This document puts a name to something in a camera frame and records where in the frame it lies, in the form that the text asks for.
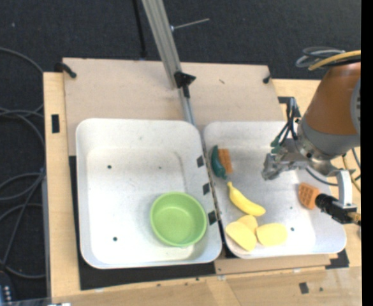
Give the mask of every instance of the toy banana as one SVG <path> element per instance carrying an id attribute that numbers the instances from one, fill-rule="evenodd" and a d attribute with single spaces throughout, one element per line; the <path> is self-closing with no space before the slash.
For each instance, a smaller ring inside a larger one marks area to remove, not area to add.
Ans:
<path id="1" fill-rule="evenodd" d="M 226 179 L 226 168 L 220 162 L 219 149 L 217 145 L 212 149 L 212 155 L 210 157 L 210 163 L 212 165 L 213 172 L 216 177 Z"/>
<path id="2" fill-rule="evenodd" d="M 245 197 L 237 188 L 233 187 L 233 184 L 230 181 L 227 183 L 227 186 L 229 187 L 229 198 L 231 202 L 241 211 L 256 217 L 265 213 L 265 208 L 253 203 Z"/>

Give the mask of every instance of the white tray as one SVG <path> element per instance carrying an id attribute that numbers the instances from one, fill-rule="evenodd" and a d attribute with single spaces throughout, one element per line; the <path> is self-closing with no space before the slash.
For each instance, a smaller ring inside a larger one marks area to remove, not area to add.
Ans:
<path id="1" fill-rule="evenodd" d="M 194 126 L 179 120 L 87 119 L 78 125 L 76 140 L 80 248 L 88 264 L 136 268 L 218 257 L 217 222 L 186 248 L 161 243 L 149 222 L 153 201 L 168 191 L 194 196 L 207 214 L 215 210 Z"/>
<path id="2" fill-rule="evenodd" d="M 279 222 L 288 229 L 284 245 L 256 248 L 247 252 L 226 235 L 226 244 L 236 256 L 245 259 L 304 254 L 336 253 L 345 247 L 346 234 L 341 224 L 317 208 L 308 210 L 298 200 L 298 185 L 305 181 L 322 193 L 330 194 L 329 187 L 313 179 L 305 170 L 285 171 L 274 179 L 265 181 L 261 176 L 270 143 L 285 122 L 215 122 L 203 133 L 208 153 L 218 145 L 229 149 L 233 173 L 228 180 L 246 197 L 266 209 L 258 217 L 258 224 Z M 215 196 L 222 226 L 243 216 L 228 197 L 226 181 L 213 174 Z"/>

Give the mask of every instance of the wooden table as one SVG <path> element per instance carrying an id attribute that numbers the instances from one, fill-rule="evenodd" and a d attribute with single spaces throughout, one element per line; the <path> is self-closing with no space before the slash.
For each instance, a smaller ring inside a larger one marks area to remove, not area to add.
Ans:
<path id="1" fill-rule="evenodd" d="M 325 265 L 337 255 L 313 255 L 286 258 L 272 258 L 262 260 L 226 259 L 221 255 L 216 260 L 216 275 L 199 278 L 164 280 L 160 282 L 141 282 L 137 284 L 114 286 L 102 289 L 80 290 L 77 263 L 76 235 L 73 218 L 73 204 L 71 199 L 71 182 L 68 157 L 74 153 L 74 145 L 69 135 L 79 121 L 80 112 L 72 111 L 74 90 L 83 87 L 84 90 L 93 89 L 97 99 L 110 91 L 109 85 L 116 85 L 111 77 L 117 76 L 117 69 L 125 66 L 127 76 L 121 78 L 122 88 L 135 85 L 134 78 L 138 74 L 132 73 L 139 64 L 127 61 L 100 61 L 90 59 L 65 59 L 73 71 L 78 73 L 79 81 L 62 73 L 44 74 L 45 100 L 45 129 L 47 150 L 47 191 L 48 191 L 48 232 L 49 232 L 49 263 L 50 289 L 49 297 L 53 302 L 80 302 L 80 305 L 359 305 L 362 304 L 362 257 L 359 227 L 346 226 L 346 252 L 349 258 L 349 268 L 326 270 Z M 165 88 L 166 75 L 159 62 L 142 62 L 142 67 L 151 69 L 147 76 L 152 77 L 154 89 Z M 191 86 L 191 95 L 200 97 L 192 100 L 194 114 L 199 121 L 197 126 L 220 117 L 227 120 L 230 115 L 233 120 L 283 120 L 284 108 L 278 105 L 277 96 L 294 96 L 302 113 L 306 110 L 319 81 L 317 80 L 271 80 L 268 84 L 260 84 L 262 78 L 268 75 L 266 66 L 239 66 L 215 64 L 182 64 L 182 67 L 200 79 Z M 223 103 L 223 109 L 212 115 L 210 107 L 206 105 L 205 96 L 210 95 L 206 87 L 213 87 L 214 82 L 220 87 L 218 92 L 223 94 L 224 85 L 233 85 L 235 93 L 233 103 L 224 96 L 217 97 L 217 103 Z M 259 101 L 259 90 L 266 89 L 264 100 Z M 77 104 L 86 108 L 86 93 L 80 95 L 82 100 Z M 124 114 L 132 109 L 128 106 L 122 110 Z M 182 118 L 182 110 L 174 106 L 173 113 L 165 117 L 171 119 Z M 59 132 L 53 133 L 52 116 L 58 115 Z M 349 157 L 349 165 L 356 168 L 356 163 Z M 343 167 L 341 160 L 334 163 Z M 354 203 L 360 210 L 360 193 L 354 190 Z"/>

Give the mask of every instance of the green bowl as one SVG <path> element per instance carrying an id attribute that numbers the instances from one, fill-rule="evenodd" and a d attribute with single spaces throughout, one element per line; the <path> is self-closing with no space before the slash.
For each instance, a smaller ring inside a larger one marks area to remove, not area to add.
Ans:
<path id="1" fill-rule="evenodd" d="M 160 241 L 186 247 L 203 237 L 207 217 L 195 198 L 186 193 L 170 192 L 161 195 L 152 204 L 150 223 Z"/>

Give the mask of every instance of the dark floor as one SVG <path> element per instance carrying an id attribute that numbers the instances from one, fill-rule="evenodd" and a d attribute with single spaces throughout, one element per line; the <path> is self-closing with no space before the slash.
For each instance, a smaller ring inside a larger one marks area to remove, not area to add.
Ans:
<path id="1" fill-rule="evenodd" d="M 173 26 L 203 18 L 204 24 L 176 30 L 181 61 L 265 64 L 274 78 L 320 79 L 323 70 L 297 68 L 310 46 L 359 50 L 362 0 L 164 0 Z M 138 0 L 147 59 L 159 60 L 144 10 Z M 0 106 L 35 110 L 43 102 L 41 70 L 53 71 L 63 57 L 138 59 L 140 40 L 131 0 L 0 0 Z M 0 197 L 25 191 L 43 172 L 43 119 L 0 117 Z M 29 191 L 5 203 L 0 216 L 23 205 Z M 9 273 L 18 299 L 46 295 L 41 191 L 33 192 L 13 244 L 9 241 L 20 207 L 0 222 L 0 270 Z"/>

